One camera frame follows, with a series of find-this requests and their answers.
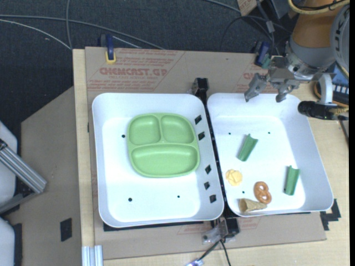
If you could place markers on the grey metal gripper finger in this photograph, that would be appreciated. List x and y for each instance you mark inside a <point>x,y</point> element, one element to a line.
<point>283,91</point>
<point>253,89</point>

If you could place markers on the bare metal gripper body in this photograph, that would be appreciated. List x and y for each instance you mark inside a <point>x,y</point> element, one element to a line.
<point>285,72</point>

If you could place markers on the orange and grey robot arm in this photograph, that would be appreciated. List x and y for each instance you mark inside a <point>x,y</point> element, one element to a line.
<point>313,26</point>

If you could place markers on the green celery stick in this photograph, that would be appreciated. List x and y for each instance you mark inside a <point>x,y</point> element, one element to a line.
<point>246,148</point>
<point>291,180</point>

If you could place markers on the white plastic tray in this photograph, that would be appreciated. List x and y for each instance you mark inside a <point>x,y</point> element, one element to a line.
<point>155,204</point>
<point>266,159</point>

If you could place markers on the yellow pasta piece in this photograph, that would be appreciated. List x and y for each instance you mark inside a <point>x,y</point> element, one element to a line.
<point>233,177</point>

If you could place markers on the brown pretzel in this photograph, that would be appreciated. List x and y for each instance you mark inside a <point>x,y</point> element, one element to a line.
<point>262,192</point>

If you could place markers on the green divided plate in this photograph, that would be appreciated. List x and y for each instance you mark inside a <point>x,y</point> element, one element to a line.
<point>162,145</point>

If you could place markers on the tan ice cream cone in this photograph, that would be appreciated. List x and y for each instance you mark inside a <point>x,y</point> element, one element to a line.
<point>251,204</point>

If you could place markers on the brown cardboard board red print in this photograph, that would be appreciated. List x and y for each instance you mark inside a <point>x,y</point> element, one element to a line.
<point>133,73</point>

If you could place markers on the black cylinder on white bracket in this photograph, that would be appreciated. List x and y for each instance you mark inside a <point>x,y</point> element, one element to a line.
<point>319,104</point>

